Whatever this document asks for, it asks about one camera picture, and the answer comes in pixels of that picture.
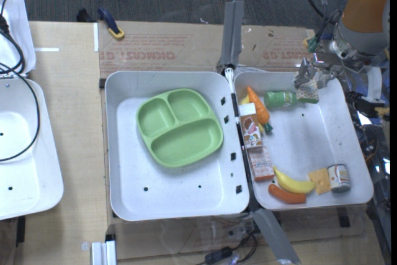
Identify brown cardboard board red print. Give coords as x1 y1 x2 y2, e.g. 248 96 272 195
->
97 20 375 260

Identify orange carrot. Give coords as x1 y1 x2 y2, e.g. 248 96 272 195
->
246 86 274 135

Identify orange sausage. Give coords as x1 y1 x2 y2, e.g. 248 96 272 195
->
267 183 308 205

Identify green plastic bottle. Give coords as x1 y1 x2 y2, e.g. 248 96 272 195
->
263 90 299 110

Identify white and green packet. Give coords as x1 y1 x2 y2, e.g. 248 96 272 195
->
295 78 320 104

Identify small white and orange can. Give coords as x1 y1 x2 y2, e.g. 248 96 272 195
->
326 163 352 194

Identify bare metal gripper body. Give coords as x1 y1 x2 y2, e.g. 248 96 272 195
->
313 38 386 73

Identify black cylinder on white bracket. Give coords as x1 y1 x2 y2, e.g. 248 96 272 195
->
346 66 386 118

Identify thin black and white rod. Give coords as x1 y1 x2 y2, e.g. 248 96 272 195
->
224 67 252 186

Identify yellow banana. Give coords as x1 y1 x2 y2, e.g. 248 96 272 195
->
272 166 317 195

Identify yellow cheese wedge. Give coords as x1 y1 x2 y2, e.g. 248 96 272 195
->
307 167 332 195

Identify green divided plate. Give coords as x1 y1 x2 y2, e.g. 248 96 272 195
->
135 88 225 169

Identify orange and white packet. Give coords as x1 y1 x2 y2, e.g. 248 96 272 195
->
248 145 276 182

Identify white plastic tray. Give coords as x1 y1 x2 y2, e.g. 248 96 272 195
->
0 0 37 78
0 77 65 222
233 71 375 212
104 70 251 222

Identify brown and white carton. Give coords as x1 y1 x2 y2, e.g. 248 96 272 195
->
238 102 265 150

